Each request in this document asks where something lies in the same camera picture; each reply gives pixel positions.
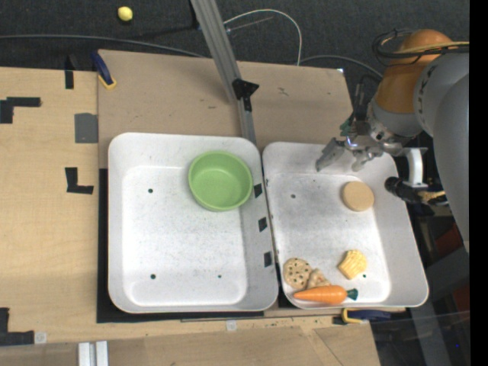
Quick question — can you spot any tan round biscuit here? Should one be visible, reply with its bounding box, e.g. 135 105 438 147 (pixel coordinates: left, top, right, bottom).
340 181 376 213

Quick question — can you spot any white plastic tray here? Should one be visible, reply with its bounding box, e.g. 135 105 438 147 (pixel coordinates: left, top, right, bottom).
262 141 430 311
108 131 280 315

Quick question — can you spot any chocolate chip cookie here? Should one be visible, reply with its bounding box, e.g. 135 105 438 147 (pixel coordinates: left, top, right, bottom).
282 257 313 291

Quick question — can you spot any orange carrot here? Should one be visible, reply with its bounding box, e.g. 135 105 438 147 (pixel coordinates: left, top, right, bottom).
292 284 360 306

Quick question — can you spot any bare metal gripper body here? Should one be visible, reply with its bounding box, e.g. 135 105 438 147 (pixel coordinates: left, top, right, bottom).
342 122 406 160

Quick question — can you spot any beige lumpy toy food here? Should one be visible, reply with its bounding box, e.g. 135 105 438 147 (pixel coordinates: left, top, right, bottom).
307 268 332 291

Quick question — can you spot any brown cardboard board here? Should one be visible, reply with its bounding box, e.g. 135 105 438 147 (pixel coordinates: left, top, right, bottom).
97 49 407 319

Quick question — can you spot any yellow ridged toy food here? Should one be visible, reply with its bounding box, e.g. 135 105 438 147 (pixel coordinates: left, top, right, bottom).
337 249 369 281

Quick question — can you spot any black cylinder on white bracket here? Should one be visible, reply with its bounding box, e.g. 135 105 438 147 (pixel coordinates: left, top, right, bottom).
384 146 430 205

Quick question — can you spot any green bowl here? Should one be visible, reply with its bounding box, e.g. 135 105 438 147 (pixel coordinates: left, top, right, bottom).
188 150 255 213

